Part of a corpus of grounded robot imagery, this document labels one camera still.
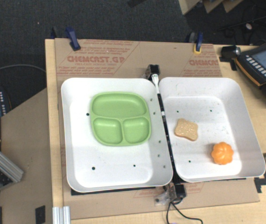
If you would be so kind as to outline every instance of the blue clamp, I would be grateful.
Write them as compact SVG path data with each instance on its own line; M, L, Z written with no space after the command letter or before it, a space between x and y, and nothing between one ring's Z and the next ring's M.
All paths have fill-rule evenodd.
M202 43L203 43L203 33L199 32L196 40L196 44L194 45L194 53L199 55L202 52Z
M73 48L73 51L80 50L81 47L76 38L75 30L72 27L67 27L65 32L66 32L67 37L71 39L70 45Z

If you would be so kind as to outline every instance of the wooden table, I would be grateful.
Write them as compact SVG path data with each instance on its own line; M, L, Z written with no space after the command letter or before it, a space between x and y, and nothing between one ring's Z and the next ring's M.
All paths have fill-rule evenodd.
M223 46L215 45L216 53L219 55ZM62 168L59 139L59 120L57 110L57 85L56 85L56 55L55 41L46 40L46 68L47 68L47 90L49 107L49 135L51 155L51 176L52 176L52 197L54 207L63 207ZM228 63L219 62L223 77L234 79L241 87L245 97L245 103L252 120L253 127L258 137L263 153L266 153L266 98L260 90L255 87L242 73L232 71ZM207 208L196 208L183 210L188 217L199 217L205 224L235 224L235 223L266 223L266 186L262 186L262 193L259 194L260 202L227 205ZM73 224L163 224L166 223L166 212L152 212L142 214L131 214L113 217L99 217L73 220ZM170 211L170 222L172 223L196 223L183 219L176 211Z

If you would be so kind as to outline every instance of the cardboard sheet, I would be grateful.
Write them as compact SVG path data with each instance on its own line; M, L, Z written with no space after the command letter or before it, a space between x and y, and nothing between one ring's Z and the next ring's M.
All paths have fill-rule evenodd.
M70 206L71 219L105 217L166 210L156 206L162 187L96 194L72 195L66 177L63 112L60 87L70 77L142 77L149 64L158 64L163 77L221 77L212 44L203 44L200 55L194 44L79 40L81 50L73 51L67 39L55 39L56 78L63 174L63 204ZM252 178L184 184L187 197L178 208L198 208L258 202Z

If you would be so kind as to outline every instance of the green plate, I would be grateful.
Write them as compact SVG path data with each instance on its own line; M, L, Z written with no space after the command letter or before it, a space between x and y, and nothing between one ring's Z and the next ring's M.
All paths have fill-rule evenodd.
M94 136L105 145L138 145L151 135L147 103L135 93L97 94L91 100L90 116Z

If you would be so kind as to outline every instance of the bread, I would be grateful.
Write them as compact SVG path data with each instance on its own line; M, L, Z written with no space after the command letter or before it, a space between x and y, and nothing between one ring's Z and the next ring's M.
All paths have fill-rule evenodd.
M179 119L175 127L175 135L195 141L198 138L197 128L198 125L196 123L185 119Z

